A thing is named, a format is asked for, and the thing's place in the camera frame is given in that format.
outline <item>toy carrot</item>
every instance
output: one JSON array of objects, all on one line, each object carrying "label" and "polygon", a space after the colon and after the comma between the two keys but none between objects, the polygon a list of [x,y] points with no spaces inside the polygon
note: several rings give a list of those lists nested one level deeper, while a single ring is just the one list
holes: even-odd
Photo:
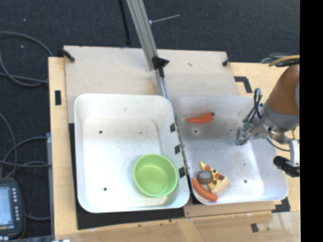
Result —
[{"label": "toy carrot", "polygon": [[211,122],[213,120],[214,115],[215,114],[213,112],[208,112],[198,117],[187,118],[186,121],[195,124],[205,124]]}]

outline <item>monitor screen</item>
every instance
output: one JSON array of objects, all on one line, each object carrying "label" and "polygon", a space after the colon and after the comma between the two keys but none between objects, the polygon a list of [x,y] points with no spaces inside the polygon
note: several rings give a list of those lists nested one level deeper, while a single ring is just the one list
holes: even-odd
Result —
[{"label": "monitor screen", "polygon": [[10,187],[0,187],[0,226],[13,223],[10,208]]}]

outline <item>aluminum rail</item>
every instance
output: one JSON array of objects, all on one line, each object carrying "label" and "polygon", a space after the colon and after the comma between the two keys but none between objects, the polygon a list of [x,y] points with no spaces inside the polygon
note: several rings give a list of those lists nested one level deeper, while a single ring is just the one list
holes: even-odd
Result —
[{"label": "aluminum rail", "polygon": [[[144,51],[148,67],[150,70],[155,70],[152,59],[154,57],[158,57],[158,53],[143,0],[126,1],[139,37],[141,47]],[[160,76],[159,71],[156,71],[156,76],[162,96],[169,99],[164,77]]]}]

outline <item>white sink basin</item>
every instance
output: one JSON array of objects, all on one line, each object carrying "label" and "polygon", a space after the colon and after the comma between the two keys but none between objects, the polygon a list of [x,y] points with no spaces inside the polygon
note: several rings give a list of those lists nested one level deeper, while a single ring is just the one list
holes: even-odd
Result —
[{"label": "white sink basin", "polygon": [[[237,129],[253,108],[247,96],[188,96],[175,102],[179,131],[190,177],[201,171],[200,162],[208,164],[224,176],[229,184],[218,192],[218,200],[210,202],[194,191],[203,204],[276,201],[287,196],[285,176],[273,164],[276,150],[265,139],[250,140],[237,146]],[[187,117],[215,113],[212,122],[192,124]]]},{"label": "white sink basin", "polygon": [[146,153],[184,166],[172,104],[161,96],[83,94],[74,104],[77,192],[89,212],[180,208],[189,200],[186,176],[162,198],[141,194],[133,181],[136,160]]}]

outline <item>black clip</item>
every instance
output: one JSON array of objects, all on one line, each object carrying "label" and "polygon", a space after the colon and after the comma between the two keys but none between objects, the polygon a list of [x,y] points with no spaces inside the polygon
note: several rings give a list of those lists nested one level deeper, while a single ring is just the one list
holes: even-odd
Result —
[{"label": "black clip", "polygon": [[59,49],[57,51],[57,56],[58,57],[64,57],[66,56],[71,62],[75,61],[75,58],[71,56],[70,53],[68,53],[65,49]]},{"label": "black clip", "polygon": [[223,65],[224,67],[226,67],[226,66],[227,66],[227,64],[228,64],[228,62],[229,62],[229,59],[227,59],[227,60],[225,60],[224,62],[222,62],[222,65]]},{"label": "black clip", "polygon": [[276,156],[274,158],[274,165],[284,171],[287,175],[291,177],[300,177],[300,166],[292,166],[288,164],[290,160],[287,158]]},{"label": "black clip", "polygon": [[160,77],[165,77],[165,74],[164,74],[164,67],[169,63],[168,60],[166,59],[163,59],[163,58],[160,58],[158,56],[154,56],[152,58],[152,64],[153,64],[153,67],[155,68],[155,70],[158,70],[159,71],[159,76]]}]

